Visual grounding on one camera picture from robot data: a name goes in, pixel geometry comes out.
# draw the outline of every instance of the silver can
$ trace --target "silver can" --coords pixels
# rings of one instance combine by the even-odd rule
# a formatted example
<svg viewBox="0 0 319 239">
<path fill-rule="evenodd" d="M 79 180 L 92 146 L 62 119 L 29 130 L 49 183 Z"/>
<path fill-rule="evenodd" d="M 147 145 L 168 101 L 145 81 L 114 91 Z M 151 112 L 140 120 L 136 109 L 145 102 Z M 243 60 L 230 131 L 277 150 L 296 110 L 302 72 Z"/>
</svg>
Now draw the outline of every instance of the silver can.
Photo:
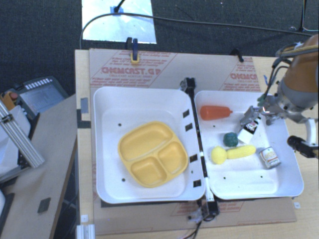
<svg viewBox="0 0 319 239">
<path fill-rule="evenodd" d="M 268 147 L 259 152 L 261 159 L 265 162 L 268 169 L 274 168 L 281 164 L 277 154 L 272 147 Z"/>
</svg>

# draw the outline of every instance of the dark green toy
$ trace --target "dark green toy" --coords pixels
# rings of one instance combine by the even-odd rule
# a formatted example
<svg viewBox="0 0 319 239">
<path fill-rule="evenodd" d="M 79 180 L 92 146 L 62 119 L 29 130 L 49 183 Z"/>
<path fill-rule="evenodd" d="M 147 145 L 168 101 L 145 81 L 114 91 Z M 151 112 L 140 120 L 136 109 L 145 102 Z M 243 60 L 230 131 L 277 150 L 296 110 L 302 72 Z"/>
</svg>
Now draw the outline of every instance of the dark green toy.
<svg viewBox="0 0 319 239">
<path fill-rule="evenodd" d="M 238 144 L 238 138 L 236 133 L 227 133 L 224 135 L 224 144 L 227 147 L 235 147 Z"/>
</svg>

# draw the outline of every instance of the white plastic tub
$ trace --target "white plastic tub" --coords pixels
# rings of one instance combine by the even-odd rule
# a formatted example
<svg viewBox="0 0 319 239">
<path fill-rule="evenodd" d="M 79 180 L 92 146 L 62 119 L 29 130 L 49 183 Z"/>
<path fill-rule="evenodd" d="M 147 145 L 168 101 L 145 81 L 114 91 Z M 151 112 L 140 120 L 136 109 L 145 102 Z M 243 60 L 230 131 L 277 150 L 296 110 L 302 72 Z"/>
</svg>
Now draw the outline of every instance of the white plastic tub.
<svg viewBox="0 0 319 239">
<path fill-rule="evenodd" d="M 221 199 L 293 197 L 303 191 L 304 183 L 295 153 L 287 144 L 289 134 L 283 119 L 267 126 L 262 117 L 250 142 L 257 148 L 255 154 L 227 159 L 221 165 L 211 161 L 211 150 L 217 145 L 227 148 L 223 144 L 224 134 L 239 131 L 239 120 L 250 106 L 257 106 L 257 98 L 260 96 L 261 93 L 232 91 L 201 91 L 196 95 L 209 187 Z M 233 113 L 227 118 L 204 121 L 199 115 L 200 108 L 204 105 L 226 106 Z M 275 150 L 281 161 L 273 169 L 267 169 L 259 156 L 259 152 L 269 146 Z"/>
<path fill-rule="evenodd" d="M 205 191 L 191 101 L 180 90 L 103 87 L 93 98 L 97 163 L 97 192 L 108 203 L 190 201 Z M 168 125 L 183 144 L 187 155 L 197 154 L 184 172 L 155 187 L 137 183 L 118 153 L 123 135 L 152 121 Z M 192 124 L 186 131 L 185 126 Z M 194 181 L 201 181 L 194 187 Z"/>
</svg>

